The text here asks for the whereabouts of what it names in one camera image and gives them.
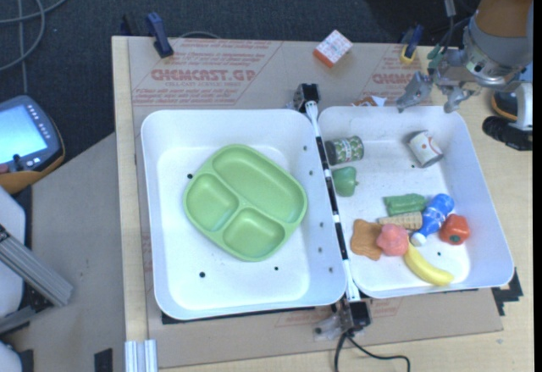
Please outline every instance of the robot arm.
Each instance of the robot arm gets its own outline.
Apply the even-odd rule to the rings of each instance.
[[[448,3],[446,8],[453,11]],[[440,51],[437,46],[429,57],[428,73],[414,75],[397,99],[399,111],[420,103],[432,86],[447,96],[445,111],[449,113],[483,87],[514,92],[532,85],[520,80],[520,72],[533,60],[533,11],[534,0],[481,0],[464,28],[463,47]],[[522,88],[522,99],[529,102],[524,93]],[[532,128],[532,117],[525,126]]]

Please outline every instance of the screen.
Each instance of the screen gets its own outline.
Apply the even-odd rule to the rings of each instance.
[[[24,106],[0,111],[0,163],[47,148],[40,131]]]

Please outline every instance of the wooden table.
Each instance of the wooden table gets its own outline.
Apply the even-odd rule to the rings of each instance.
[[[119,199],[124,270],[124,316],[128,341],[148,339],[146,296],[142,266],[135,138],[131,103],[128,38],[112,40],[116,136],[119,165]],[[435,103],[442,103],[439,93]],[[523,289],[519,302],[507,303],[503,331],[472,336],[410,341],[372,347],[378,355],[406,355],[416,371],[534,370],[533,291],[533,154],[519,152],[487,137],[481,124],[493,112],[489,93],[483,92],[461,104],[473,145],[508,240]],[[286,371],[333,369],[332,351],[257,358],[222,364],[202,364],[168,371]],[[402,360],[368,358],[356,349],[340,355],[340,370],[406,370]]]

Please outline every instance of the tin can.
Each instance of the tin can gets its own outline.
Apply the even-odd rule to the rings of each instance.
[[[358,136],[328,140],[324,143],[329,164],[336,165],[363,158],[365,149]]]
[[[439,145],[427,130],[415,133],[408,141],[408,146],[423,168],[429,167],[444,157]]]

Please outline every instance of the white box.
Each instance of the white box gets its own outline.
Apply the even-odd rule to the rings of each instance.
[[[324,140],[357,135],[365,146],[354,165],[360,185],[353,197],[337,197],[349,247],[353,221],[386,215],[383,197],[444,192],[472,230],[461,246],[430,237],[426,258],[455,276],[448,286],[418,279],[401,257],[373,261],[349,251],[357,287],[375,298],[503,286],[513,262],[478,160],[461,116],[441,107],[333,107],[319,117]],[[429,130],[445,156],[417,167],[404,141]],[[160,110],[141,127],[151,226],[154,291],[159,307],[175,319],[316,307],[336,302],[346,272],[335,219],[310,121],[289,109]],[[182,194],[199,166],[221,147],[246,144],[288,170],[304,187],[308,208],[290,240],[270,259],[240,261],[190,224]]]

